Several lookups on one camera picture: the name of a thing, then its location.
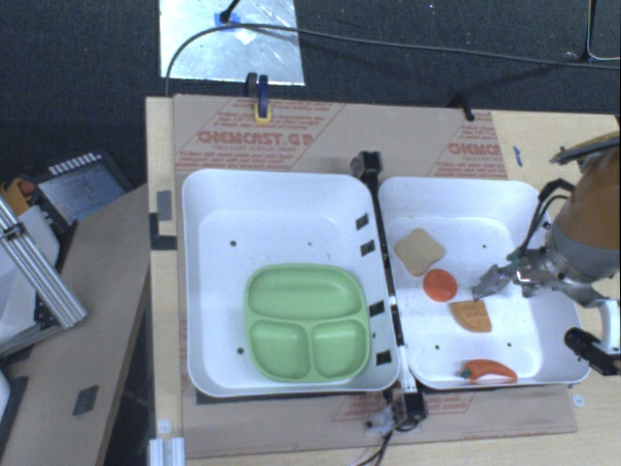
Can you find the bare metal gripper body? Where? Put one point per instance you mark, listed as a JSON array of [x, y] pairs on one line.
[[545, 270]]

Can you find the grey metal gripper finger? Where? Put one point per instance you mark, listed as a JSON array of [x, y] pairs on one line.
[[486, 279], [496, 287]]

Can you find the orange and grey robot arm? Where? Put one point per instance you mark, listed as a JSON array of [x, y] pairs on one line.
[[594, 202]]

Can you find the orange pizza slice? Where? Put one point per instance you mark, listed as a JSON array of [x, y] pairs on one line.
[[473, 317]]

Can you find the orange round disc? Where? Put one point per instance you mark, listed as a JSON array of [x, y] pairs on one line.
[[439, 285]]

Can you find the tan bread slice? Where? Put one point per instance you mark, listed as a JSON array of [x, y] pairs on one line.
[[418, 251]]

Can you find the white plastic tray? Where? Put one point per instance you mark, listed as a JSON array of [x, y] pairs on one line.
[[485, 202], [281, 211]]

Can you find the orange carrot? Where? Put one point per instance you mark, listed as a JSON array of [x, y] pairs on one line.
[[490, 370]]

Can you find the thin black and white rod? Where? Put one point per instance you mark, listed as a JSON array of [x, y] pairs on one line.
[[388, 270]]

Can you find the green divided plate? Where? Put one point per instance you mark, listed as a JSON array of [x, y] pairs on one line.
[[305, 318]]

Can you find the brown cardboard board red print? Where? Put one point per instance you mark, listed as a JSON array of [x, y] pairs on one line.
[[310, 129]]

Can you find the black cylinder on white bracket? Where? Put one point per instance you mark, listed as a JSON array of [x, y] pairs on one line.
[[589, 345]]

